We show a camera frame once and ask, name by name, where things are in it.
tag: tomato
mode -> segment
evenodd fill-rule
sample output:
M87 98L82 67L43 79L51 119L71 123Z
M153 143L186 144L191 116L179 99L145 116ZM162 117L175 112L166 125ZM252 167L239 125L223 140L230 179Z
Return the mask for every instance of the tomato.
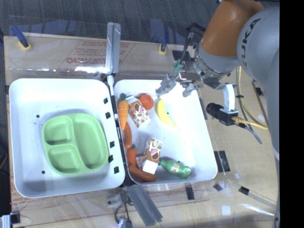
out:
M152 107L154 106L154 100L152 99L152 97L148 94L142 94L139 97L140 102L142 103L143 107L146 110L150 110L152 109Z

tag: yellow banana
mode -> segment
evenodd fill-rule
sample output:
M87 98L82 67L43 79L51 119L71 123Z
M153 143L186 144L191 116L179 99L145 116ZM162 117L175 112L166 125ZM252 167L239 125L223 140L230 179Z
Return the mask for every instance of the yellow banana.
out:
M156 105L157 115L159 116L160 120L167 125L171 125L176 127L172 119L168 116L166 109L165 109L165 102L163 99L160 99Z

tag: dark gray fabric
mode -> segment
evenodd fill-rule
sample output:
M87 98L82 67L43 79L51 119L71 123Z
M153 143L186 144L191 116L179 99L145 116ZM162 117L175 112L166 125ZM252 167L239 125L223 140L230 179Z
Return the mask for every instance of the dark gray fabric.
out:
M18 25L24 32L105 38L101 24L116 22L122 26L122 40L163 42L167 34L168 43L183 44L186 27L193 22L206 27L217 6L217 0L0 0L0 27L5 35ZM3 57L1 47L0 144L8 150ZM9 174L8 161L0 171ZM8 185L1 175L0 215L9 212L10 194L2 191Z

